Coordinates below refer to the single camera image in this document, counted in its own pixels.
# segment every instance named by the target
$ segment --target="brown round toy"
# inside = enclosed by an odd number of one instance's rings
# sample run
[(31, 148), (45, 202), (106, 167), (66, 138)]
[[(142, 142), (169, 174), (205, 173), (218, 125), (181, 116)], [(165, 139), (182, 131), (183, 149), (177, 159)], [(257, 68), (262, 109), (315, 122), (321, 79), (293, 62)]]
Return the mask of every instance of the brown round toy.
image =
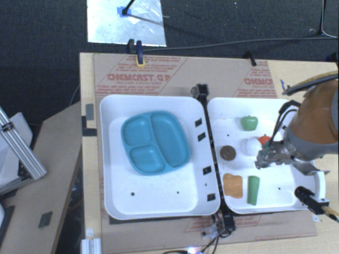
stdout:
[(223, 146), (220, 150), (220, 156), (222, 157), (222, 159), (227, 160), (227, 161), (231, 161), (235, 158), (236, 155), (236, 151), (232, 146)]

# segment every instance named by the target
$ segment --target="white tray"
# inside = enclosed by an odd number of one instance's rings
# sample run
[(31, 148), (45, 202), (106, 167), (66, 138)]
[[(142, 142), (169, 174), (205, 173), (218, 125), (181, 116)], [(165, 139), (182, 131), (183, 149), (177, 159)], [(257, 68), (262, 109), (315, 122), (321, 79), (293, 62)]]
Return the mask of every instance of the white tray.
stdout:
[[(312, 192), (325, 189), (324, 173), (315, 176), (304, 176), (292, 165), (256, 169), (255, 156), (248, 156), (244, 151), (247, 139), (259, 138), (264, 134), (271, 136), (278, 111), (286, 101), (283, 99), (252, 99), (252, 98), (214, 98), (208, 104), (213, 139), (216, 147), (221, 180), (225, 173), (240, 175), (243, 178), (243, 198), (225, 196), (229, 208), (239, 214), (266, 213), (278, 211), (294, 211), (307, 209), (295, 197), (294, 191), (298, 186), (304, 186)], [(288, 125), (294, 112), (284, 120)], [(244, 131), (240, 119), (245, 116), (256, 116), (259, 120), (254, 131)], [(275, 140), (281, 140), (283, 130), (277, 133)], [(220, 156), (222, 146), (230, 145), (236, 150), (236, 158), (225, 161)], [(247, 203), (248, 176), (260, 178), (257, 204)]]
[[(165, 174), (145, 176), (128, 160), (121, 126), (128, 118), (151, 111), (168, 111), (179, 120), (191, 149), (189, 162)], [(107, 212), (119, 220), (211, 215), (220, 205), (213, 158), (202, 105), (190, 97), (110, 95), (100, 105), (104, 200)], [(195, 126), (199, 119), (202, 124)], [(205, 138), (198, 142), (198, 136)], [(204, 175), (203, 169), (210, 167)]]

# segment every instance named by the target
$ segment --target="blue plate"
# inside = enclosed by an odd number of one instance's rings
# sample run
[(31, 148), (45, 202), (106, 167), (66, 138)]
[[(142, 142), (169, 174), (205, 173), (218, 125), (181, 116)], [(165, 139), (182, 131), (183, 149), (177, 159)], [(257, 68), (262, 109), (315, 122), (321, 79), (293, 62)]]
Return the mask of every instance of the blue plate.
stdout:
[(177, 118), (153, 111), (127, 119), (122, 142), (130, 163), (143, 175), (163, 174), (187, 164), (191, 150)]

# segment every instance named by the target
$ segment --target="white egg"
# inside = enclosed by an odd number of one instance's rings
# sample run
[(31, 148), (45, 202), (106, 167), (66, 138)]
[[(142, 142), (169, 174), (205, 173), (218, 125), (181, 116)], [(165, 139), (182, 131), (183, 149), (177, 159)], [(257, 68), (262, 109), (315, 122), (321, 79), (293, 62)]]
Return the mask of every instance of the white egg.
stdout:
[(246, 142), (246, 152), (249, 156), (257, 156), (262, 149), (261, 143), (257, 138), (250, 138)]

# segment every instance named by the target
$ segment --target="silver metal plate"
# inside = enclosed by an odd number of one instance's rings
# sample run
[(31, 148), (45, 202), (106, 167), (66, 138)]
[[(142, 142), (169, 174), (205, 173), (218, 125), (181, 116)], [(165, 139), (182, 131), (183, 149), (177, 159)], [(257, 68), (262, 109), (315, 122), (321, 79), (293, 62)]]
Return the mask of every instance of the silver metal plate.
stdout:
[(128, 15), (121, 10), (130, 0), (87, 0), (88, 41), (126, 44), (141, 40), (146, 46), (166, 46), (160, 0), (135, 0)]

